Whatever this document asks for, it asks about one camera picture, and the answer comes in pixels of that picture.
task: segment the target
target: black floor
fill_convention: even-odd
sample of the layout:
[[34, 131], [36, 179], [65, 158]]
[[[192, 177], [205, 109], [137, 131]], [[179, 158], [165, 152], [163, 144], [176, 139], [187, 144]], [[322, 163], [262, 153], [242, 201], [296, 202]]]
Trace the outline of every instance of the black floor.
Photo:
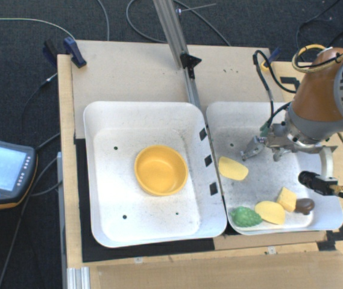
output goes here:
[[[76, 39], [150, 42], [126, 20], [126, 7], [131, 0], [100, 1], [108, 14], [109, 36], [104, 13], [96, 0], [0, 0], [0, 17], [45, 20], [65, 28]], [[231, 46], [272, 51], [280, 47], [281, 61], [291, 60], [298, 47], [311, 43], [343, 47], [343, 0], [178, 1], [190, 7], [216, 3], [197, 11]], [[143, 33], [165, 39], [151, 0], [135, 1], [130, 18]], [[227, 45], [192, 12], [182, 13], [181, 24], [188, 44]], [[0, 21], [0, 140], [36, 147], [60, 131], [56, 78], [33, 93], [56, 73], [43, 55], [44, 42], [52, 40], [64, 53], [65, 37], [62, 30], [41, 22]], [[40, 150], [38, 173], [59, 151], [58, 139]], [[56, 182], [57, 170], [52, 166], [36, 185], [36, 191]], [[20, 212], [21, 207], [0, 211], [0, 276]], [[55, 190], [29, 200], [2, 288], [61, 288]]]

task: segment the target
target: white cable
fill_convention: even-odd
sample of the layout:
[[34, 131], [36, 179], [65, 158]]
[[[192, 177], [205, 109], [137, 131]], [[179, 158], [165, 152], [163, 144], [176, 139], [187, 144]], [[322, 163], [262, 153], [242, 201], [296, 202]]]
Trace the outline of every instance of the white cable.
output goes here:
[[65, 30], [63, 27], [58, 26], [52, 22], [47, 22], [45, 20], [41, 19], [34, 19], [34, 18], [0, 18], [0, 20], [22, 20], [22, 21], [31, 21], [31, 22], [40, 22], [40, 23], [45, 23], [50, 26], [54, 26], [62, 31], [64, 31], [66, 34], [68, 34], [70, 37], [72, 37], [75, 40], [75, 37], [67, 30]]

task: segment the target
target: yellow bowl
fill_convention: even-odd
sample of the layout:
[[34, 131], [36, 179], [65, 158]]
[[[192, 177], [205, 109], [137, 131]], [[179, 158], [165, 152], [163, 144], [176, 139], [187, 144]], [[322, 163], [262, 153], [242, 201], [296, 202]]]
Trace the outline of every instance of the yellow bowl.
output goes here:
[[160, 144], [143, 149], [135, 159], [135, 175], [147, 193], [168, 196], [186, 184], [189, 169], [174, 149]]

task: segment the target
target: screen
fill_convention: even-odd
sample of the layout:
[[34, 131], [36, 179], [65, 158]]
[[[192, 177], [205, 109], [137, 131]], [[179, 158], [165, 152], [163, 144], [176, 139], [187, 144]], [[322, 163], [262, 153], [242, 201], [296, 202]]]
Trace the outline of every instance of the screen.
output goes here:
[[0, 189], [12, 191], [27, 154], [0, 147]]

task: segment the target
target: wooden table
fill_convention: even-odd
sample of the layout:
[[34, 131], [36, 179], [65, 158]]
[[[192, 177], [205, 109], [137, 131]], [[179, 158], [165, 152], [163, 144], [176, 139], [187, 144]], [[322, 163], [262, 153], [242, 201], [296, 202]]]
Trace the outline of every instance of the wooden table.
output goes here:
[[[74, 137], [84, 138], [84, 107], [96, 100], [186, 102], [187, 94], [168, 45], [77, 42], [86, 67], [77, 69], [70, 56], [58, 56], [63, 247], [68, 271], [87, 267], [92, 289], [343, 288], [343, 241], [336, 242], [337, 250], [319, 251], [318, 243], [327, 241], [325, 231], [221, 235], [214, 238], [215, 250], [210, 252], [84, 263], [74, 145]], [[195, 69], [203, 111], [215, 101], [268, 101], [252, 62], [255, 50], [189, 46], [191, 55], [203, 59]], [[290, 63], [274, 63], [274, 67], [277, 76], [302, 78]], [[269, 73], [264, 75], [275, 101], [290, 100]], [[343, 146], [335, 136], [331, 145], [340, 146], [334, 153], [335, 176], [343, 185]]]

